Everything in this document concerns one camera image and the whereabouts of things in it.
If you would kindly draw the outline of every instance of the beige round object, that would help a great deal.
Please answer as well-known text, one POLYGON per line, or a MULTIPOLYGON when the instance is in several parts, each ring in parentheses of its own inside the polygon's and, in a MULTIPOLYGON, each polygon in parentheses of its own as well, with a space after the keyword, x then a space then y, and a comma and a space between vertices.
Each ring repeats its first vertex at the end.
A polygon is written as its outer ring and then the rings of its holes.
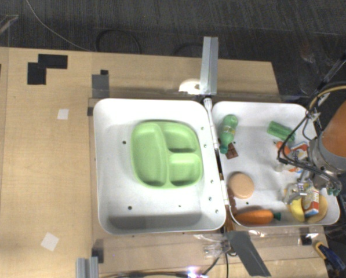
POLYGON ((233 174, 228 180, 228 187, 233 191, 235 197, 239 199, 247 199, 254 192, 253 180, 243 173, 233 174))

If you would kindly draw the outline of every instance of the wooden table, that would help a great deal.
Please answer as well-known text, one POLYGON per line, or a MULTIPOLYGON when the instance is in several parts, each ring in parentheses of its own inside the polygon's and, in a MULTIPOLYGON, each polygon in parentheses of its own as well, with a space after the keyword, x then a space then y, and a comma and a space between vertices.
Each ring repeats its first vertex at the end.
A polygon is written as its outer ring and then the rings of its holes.
MULTIPOLYGON (((199 78, 201 60, 0 47, 0 64, 0 278, 75 277, 76 259, 89 258, 93 246, 87 116, 92 75, 108 70, 111 92, 176 92, 182 81, 199 78), (39 53, 67 55, 68 68, 48 69, 45 86, 27 85, 27 63, 37 62, 39 53), (68 119, 57 118, 60 109, 69 109, 68 119), (41 246, 47 232, 59 238, 54 251, 41 246)), ((231 60, 218 63, 218 91, 278 94, 271 63, 231 60)), ((314 240, 326 242, 321 227, 311 231, 314 240)), ((297 244, 297 231, 280 231, 280 238, 269 233, 269 241, 254 243, 273 277, 327 277, 313 248, 297 244)), ((130 249, 131 238, 111 242, 116 258, 110 262, 125 270, 146 269, 149 237, 140 237, 139 251, 130 249)), ((171 270, 173 248, 162 240, 161 259, 171 270)), ((211 264, 193 235, 182 240, 177 251, 197 265, 211 264)), ((223 263, 210 277, 225 275, 223 263)), ((230 263, 230 277, 248 277, 237 257, 230 263)), ((106 272, 106 266, 100 269, 106 272)))

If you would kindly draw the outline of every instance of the green divided plate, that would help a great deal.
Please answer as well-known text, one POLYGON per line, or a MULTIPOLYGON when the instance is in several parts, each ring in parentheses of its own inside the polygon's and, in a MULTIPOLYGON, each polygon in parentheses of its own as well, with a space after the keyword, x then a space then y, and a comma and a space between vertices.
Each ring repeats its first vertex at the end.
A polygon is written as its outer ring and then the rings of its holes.
POLYGON ((178 188, 202 178, 202 156, 195 132, 178 122, 143 122, 132 133, 132 165, 147 186, 178 188))

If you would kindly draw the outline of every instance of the white wire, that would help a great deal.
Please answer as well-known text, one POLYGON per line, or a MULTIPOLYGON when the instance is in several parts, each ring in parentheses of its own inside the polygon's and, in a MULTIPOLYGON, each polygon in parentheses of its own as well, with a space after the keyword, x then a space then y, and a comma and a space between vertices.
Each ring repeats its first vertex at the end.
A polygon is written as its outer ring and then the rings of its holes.
POLYGON ((62 40, 68 42, 69 44, 77 47, 78 49, 82 49, 85 50, 87 52, 91 52, 91 50, 89 49, 85 49, 77 44, 74 44, 73 42, 69 41, 68 39, 66 39, 65 37, 63 37, 62 35, 58 34, 56 31, 54 31, 53 29, 49 28, 46 24, 43 23, 43 21, 38 17, 38 15, 35 13, 34 9, 32 8, 30 2, 28 0, 26 0, 28 7, 30 8, 30 10, 32 11, 32 13, 34 14, 35 18, 39 21, 39 23, 41 23, 46 29, 48 29, 50 32, 52 32, 53 34, 55 34, 56 36, 58 36, 59 38, 61 38, 62 40))

